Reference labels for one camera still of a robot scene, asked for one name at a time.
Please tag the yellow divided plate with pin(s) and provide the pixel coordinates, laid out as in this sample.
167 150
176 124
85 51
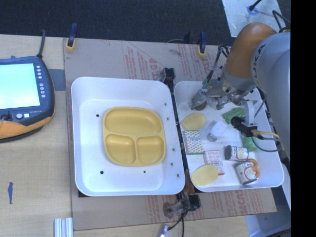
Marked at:
133 122

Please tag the orange patterned carton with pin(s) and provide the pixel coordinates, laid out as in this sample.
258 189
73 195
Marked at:
193 146
212 157

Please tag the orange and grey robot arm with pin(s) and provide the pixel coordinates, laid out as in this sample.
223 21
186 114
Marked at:
271 70

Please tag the yellow oval slice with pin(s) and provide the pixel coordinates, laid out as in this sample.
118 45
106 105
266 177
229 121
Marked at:
193 121
205 175

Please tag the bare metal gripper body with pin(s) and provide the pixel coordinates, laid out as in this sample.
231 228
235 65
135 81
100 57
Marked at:
223 91

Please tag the brown round biscuit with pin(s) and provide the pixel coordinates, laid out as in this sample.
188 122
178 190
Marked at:
202 106

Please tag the white plastic tray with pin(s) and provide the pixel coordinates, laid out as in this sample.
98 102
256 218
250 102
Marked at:
89 132
266 171

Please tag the clear plastic bottle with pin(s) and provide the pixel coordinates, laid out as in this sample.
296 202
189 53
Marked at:
218 128

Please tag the thin black and white rod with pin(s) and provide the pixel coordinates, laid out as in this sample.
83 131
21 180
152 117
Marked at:
176 117

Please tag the brown cardboard board, red print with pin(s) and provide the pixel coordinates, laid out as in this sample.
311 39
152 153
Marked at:
111 58

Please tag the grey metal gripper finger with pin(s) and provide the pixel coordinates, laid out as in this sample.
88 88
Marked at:
198 99
221 104

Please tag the white can with orange print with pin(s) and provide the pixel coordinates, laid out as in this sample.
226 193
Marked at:
247 173
238 153

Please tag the orange pretzel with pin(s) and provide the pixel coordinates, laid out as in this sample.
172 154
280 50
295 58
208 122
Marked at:
256 168

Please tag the green toy vegetable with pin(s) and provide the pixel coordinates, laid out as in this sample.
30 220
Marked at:
232 113
249 144

